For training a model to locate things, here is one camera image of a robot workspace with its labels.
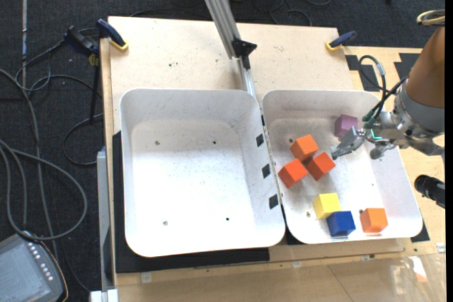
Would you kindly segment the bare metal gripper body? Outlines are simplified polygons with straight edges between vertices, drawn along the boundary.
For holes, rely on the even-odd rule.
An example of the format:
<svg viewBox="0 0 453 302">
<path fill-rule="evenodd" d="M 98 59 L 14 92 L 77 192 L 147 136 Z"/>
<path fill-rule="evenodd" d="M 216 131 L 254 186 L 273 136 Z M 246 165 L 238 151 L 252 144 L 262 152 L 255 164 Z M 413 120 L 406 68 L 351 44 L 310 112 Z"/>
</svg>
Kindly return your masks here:
<svg viewBox="0 0 453 302">
<path fill-rule="evenodd" d="M 388 141 L 400 149 L 413 148 L 423 154 L 442 154 L 434 138 L 442 135 L 440 119 L 424 114 L 412 116 L 404 111 L 381 112 L 379 116 L 362 118 L 367 140 Z"/>
</svg>

